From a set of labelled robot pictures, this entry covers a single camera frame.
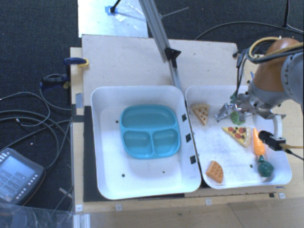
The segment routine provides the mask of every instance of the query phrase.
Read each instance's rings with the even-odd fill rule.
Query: screen
[[[10,156],[0,165],[0,197],[10,202],[35,171]]]

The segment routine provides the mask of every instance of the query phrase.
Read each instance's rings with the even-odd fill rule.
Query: white tray
[[[246,90],[246,86],[241,86],[239,93]],[[252,140],[247,148],[243,148],[221,129],[224,126],[234,126],[230,118],[219,123],[216,121],[214,115],[218,114],[224,103],[230,102],[229,97],[234,91],[235,86],[192,86],[186,92],[190,122],[204,181],[215,189],[288,183],[292,172],[285,152],[275,152],[265,145],[264,158],[273,165],[274,171],[269,178],[263,178],[257,171],[258,157],[254,154]],[[191,110],[191,106],[198,103],[210,105],[207,126],[202,126]],[[274,132],[273,121],[265,120],[258,115],[249,116],[243,126],[256,127],[258,131]],[[221,184],[205,174],[212,160],[223,168],[224,179]]]
[[[179,122],[179,151],[168,158],[140,160],[127,154],[120,135],[122,111],[132,105],[160,104],[169,107]],[[127,199],[153,195],[193,192],[199,188],[201,175],[190,132],[185,100],[173,86],[101,87],[91,96],[94,128],[97,185],[107,199]]]

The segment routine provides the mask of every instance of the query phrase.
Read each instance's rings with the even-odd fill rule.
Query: black floor
[[[193,40],[203,31],[233,21],[254,21],[282,26],[286,0],[155,0],[162,15],[189,7],[188,10],[165,17],[162,21],[168,38]],[[304,0],[291,0],[288,23],[303,30]],[[200,40],[237,43],[239,49],[249,47],[266,36],[294,37],[303,35],[280,28],[238,23],[219,27],[200,37]],[[39,94],[41,78],[64,74],[63,59],[69,57],[70,47],[81,46],[78,38],[77,0],[0,0],[0,98],[17,92]],[[44,93],[54,105],[68,108],[68,90],[62,87]],[[0,100],[0,147],[4,148],[39,127],[21,127],[14,120],[21,116],[4,113],[6,110],[28,110],[47,114],[43,103],[28,95]],[[54,121],[70,119],[70,112],[52,109]],[[32,121],[20,120],[24,124]],[[63,134],[56,130],[59,142]],[[12,146],[37,163],[47,166],[56,155],[56,142],[50,132],[34,136]],[[27,203],[28,206],[54,209],[64,196],[59,191],[71,188],[70,147],[62,153],[43,184]],[[58,207],[67,210],[69,198]]]

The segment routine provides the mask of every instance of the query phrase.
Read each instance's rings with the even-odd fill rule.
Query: orange carrot
[[[265,147],[263,142],[258,137],[258,131],[256,128],[253,129],[253,148],[256,155],[265,154]]]

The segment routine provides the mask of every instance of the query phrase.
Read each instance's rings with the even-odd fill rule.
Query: toy pizza slice
[[[207,125],[209,108],[210,105],[208,104],[195,104],[192,106],[194,114],[197,116],[203,126]]]
[[[249,146],[251,140],[250,127],[222,127],[222,129],[243,147]]]
[[[216,161],[212,161],[206,171],[206,175],[218,183],[222,183],[224,172],[222,167]]]

